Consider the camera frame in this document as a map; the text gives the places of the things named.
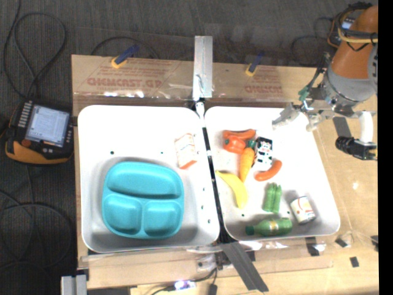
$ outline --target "white can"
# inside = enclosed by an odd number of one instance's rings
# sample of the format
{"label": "white can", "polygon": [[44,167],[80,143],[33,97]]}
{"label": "white can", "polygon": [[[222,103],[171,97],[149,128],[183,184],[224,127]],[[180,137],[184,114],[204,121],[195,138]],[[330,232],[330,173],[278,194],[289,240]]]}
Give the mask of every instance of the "white can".
{"label": "white can", "polygon": [[316,218],[307,197],[300,197],[290,203],[290,207],[299,224],[305,224]]}

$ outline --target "black and orange device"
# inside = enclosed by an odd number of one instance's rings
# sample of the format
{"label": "black and orange device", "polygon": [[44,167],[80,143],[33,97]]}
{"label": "black and orange device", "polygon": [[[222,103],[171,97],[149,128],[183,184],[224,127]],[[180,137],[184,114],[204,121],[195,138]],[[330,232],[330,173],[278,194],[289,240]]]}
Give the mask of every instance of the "black and orange device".
{"label": "black and orange device", "polygon": [[66,162],[74,152],[71,110],[37,99],[22,101],[6,131],[6,154],[32,165]]}

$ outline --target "yellow banana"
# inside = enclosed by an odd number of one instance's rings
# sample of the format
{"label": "yellow banana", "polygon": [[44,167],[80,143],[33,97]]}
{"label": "yellow banana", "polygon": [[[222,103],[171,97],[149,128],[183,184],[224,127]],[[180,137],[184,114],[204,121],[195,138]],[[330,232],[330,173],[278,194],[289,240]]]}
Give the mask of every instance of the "yellow banana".
{"label": "yellow banana", "polygon": [[248,201],[248,193],[244,183],[232,173],[222,173],[216,170],[216,174],[222,178],[235,193],[238,208],[243,209]]}

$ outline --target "orange carrot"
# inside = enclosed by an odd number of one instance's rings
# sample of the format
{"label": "orange carrot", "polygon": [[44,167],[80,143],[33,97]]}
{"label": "orange carrot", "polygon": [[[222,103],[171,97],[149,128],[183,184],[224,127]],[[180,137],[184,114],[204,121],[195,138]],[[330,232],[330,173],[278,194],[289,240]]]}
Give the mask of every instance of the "orange carrot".
{"label": "orange carrot", "polygon": [[282,167],[282,162],[280,160],[275,160],[269,170],[260,171],[259,173],[255,174],[254,178],[257,181],[268,180],[268,179],[274,177],[278,173],[278,171],[281,169],[281,167]]}
{"label": "orange carrot", "polygon": [[255,136],[256,133],[257,133],[257,131],[254,129],[248,129],[248,130],[243,130],[243,131],[224,130],[222,132],[222,137],[224,139],[227,139],[230,135],[234,135],[242,140],[250,140],[250,139],[253,139],[253,137]]}
{"label": "orange carrot", "polygon": [[246,180],[246,177],[254,163],[255,151],[254,151],[255,141],[249,141],[247,147],[243,150],[240,156],[240,169],[239,177],[242,182]]}

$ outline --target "teal plate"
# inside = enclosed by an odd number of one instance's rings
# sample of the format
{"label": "teal plate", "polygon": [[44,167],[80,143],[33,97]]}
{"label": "teal plate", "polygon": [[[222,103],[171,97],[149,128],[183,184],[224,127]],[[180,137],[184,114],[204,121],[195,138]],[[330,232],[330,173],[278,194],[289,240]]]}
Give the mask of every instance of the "teal plate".
{"label": "teal plate", "polygon": [[117,235],[169,238],[179,231],[183,220],[183,182],[168,167],[117,163],[105,177],[102,213],[106,227]]}

